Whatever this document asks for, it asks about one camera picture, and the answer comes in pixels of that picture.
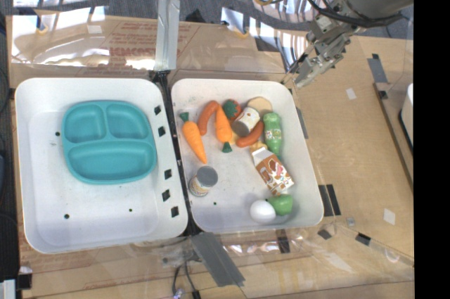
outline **white egg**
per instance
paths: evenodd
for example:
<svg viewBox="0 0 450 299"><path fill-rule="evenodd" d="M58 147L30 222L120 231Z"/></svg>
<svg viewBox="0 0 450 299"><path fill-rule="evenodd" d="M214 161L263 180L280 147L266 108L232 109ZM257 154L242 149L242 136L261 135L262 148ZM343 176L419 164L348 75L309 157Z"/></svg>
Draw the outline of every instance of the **white egg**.
<svg viewBox="0 0 450 299"><path fill-rule="evenodd" d="M266 224L275 219L276 213L270 203L265 200L258 200L250 206L250 216L254 221L260 224Z"/></svg>

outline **white tray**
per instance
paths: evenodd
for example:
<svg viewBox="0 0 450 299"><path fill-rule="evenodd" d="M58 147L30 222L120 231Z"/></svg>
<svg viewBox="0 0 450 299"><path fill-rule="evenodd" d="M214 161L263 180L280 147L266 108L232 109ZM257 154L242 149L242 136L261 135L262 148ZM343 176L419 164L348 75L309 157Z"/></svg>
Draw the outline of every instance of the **white tray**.
<svg viewBox="0 0 450 299"><path fill-rule="evenodd" d="M65 111L90 100L127 101L148 117L157 165L143 179L95 185L65 164ZM174 147L158 87L144 79L33 78L15 93L25 236L43 253L174 238L188 222Z"/></svg>
<svg viewBox="0 0 450 299"><path fill-rule="evenodd" d="M280 158L295 181L295 185L288 189L294 198L293 210L269 224L252 220L252 203L271 194L253 165L249 148L235 145L231 153L222 153L221 143L215 136L214 120L210 120L208 133L202 140L208 165L218 172L219 183L206 196L196 197L189 193L193 219L204 231L220 234L308 227L318 224L323 218L323 203L292 95L276 82L182 79L174 84L172 101L186 181L203 164L195 157L181 133L183 121L179 114L187 111L190 120L197 121L204 105L210 100L223 103L233 98L245 105L256 96L270 100L274 111L281 116L284 142Z"/></svg>

